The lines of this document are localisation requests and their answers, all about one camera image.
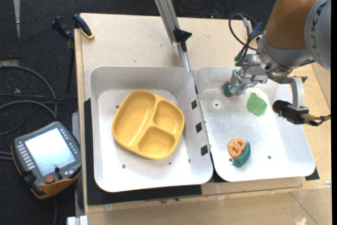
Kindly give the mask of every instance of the toy pretzel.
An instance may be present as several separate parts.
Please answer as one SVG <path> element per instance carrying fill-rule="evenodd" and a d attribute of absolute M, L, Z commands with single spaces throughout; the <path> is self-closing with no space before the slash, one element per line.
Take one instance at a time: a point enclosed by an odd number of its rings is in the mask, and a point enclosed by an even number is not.
<path fill-rule="evenodd" d="M 245 142 L 240 138 L 236 138 L 230 141 L 230 143 L 228 144 L 228 152 L 232 158 L 237 158 L 239 155 L 242 154 L 245 147 Z"/>

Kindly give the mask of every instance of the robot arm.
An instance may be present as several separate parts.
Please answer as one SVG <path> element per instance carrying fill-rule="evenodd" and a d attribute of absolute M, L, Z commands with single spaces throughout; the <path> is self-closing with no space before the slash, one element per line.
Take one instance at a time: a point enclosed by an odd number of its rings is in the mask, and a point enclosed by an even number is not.
<path fill-rule="evenodd" d="M 277 0 L 265 30 L 257 37 L 256 54 L 244 55 L 233 70 L 225 95 L 241 95 L 268 79 L 290 84 L 293 104 L 276 101 L 273 110 L 294 124 L 319 125 L 330 116 L 309 115 L 304 106 L 306 77 L 289 77 L 297 67 L 318 62 L 331 69 L 331 0 Z"/>

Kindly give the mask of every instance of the white tray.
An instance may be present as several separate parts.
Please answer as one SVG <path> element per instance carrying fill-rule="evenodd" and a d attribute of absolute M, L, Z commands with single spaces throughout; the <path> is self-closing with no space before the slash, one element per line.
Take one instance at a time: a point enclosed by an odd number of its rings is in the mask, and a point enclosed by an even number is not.
<path fill-rule="evenodd" d="M 285 177 L 303 177 L 315 169 L 315 162 L 301 125 L 294 125 L 272 110 L 276 100 L 292 102 L 288 85 L 271 80 L 247 89 L 240 96 L 226 97 L 225 82 L 237 67 L 205 67 L 197 71 L 195 82 L 206 122 L 214 168 L 230 182 Z M 267 103 L 258 116 L 246 108 L 247 99 L 256 93 Z M 232 165 L 227 150 L 233 138 L 251 144 L 246 165 Z"/>
<path fill-rule="evenodd" d="M 133 90 L 158 94 L 184 113 L 185 129 L 174 152 L 162 160 L 149 160 L 120 146 L 111 124 L 125 97 Z M 90 73 L 93 122 L 94 176 L 107 192 L 193 185 L 208 182 L 213 174 L 206 131 L 201 123 L 193 76 L 182 67 L 99 66 Z"/>

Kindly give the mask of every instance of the red button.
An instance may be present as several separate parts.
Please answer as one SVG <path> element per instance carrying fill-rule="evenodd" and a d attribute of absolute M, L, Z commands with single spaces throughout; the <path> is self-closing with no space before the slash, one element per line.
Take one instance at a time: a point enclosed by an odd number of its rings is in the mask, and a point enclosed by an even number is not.
<path fill-rule="evenodd" d="M 51 184 L 55 182 L 55 178 L 52 175 L 46 177 L 46 184 Z"/>

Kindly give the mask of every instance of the yellow plate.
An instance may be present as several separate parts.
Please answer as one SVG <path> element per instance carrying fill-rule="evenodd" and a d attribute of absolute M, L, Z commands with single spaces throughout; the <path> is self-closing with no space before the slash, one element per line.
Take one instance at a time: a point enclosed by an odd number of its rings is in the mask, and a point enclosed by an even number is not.
<path fill-rule="evenodd" d="M 183 112 L 146 90 L 126 96 L 112 122 L 112 135 L 126 149 L 152 160 L 172 154 L 185 125 Z"/>

